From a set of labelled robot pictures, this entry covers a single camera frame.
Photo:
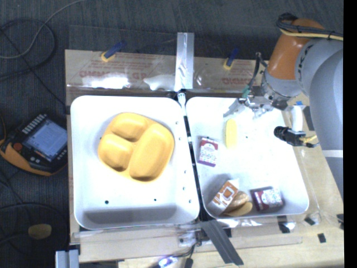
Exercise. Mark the orange and white carton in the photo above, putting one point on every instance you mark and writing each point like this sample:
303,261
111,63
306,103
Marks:
224,195

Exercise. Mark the tan round biscuit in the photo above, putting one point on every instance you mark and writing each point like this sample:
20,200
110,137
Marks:
242,209

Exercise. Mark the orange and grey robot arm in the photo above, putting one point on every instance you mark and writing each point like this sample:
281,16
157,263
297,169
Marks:
320,74

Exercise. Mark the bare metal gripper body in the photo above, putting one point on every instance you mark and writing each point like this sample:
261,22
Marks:
262,100

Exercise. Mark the dull yellow oval object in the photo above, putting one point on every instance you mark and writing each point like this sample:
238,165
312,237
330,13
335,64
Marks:
39,231

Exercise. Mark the yellow divided plate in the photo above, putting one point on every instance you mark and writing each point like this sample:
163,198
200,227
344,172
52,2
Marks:
139,147

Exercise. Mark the white plastic tray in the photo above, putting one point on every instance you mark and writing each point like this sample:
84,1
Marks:
131,202
259,163

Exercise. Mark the tan round bread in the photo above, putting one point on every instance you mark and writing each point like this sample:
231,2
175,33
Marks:
240,198

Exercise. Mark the brown cardboard board, red print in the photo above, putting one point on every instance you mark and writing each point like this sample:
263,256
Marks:
139,66

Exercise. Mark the black cylinder on white bracket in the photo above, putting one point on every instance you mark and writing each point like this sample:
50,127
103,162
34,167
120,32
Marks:
290,135

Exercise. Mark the red and white carton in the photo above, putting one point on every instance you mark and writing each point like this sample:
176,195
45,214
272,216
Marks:
207,152
267,200

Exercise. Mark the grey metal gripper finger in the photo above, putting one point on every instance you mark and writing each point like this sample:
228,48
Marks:
232,109
260,113

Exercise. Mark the thin black and white rod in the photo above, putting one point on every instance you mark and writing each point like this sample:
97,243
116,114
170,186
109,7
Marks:
192,155

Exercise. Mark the yellow banana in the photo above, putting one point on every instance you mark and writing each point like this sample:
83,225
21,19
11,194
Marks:
231,134

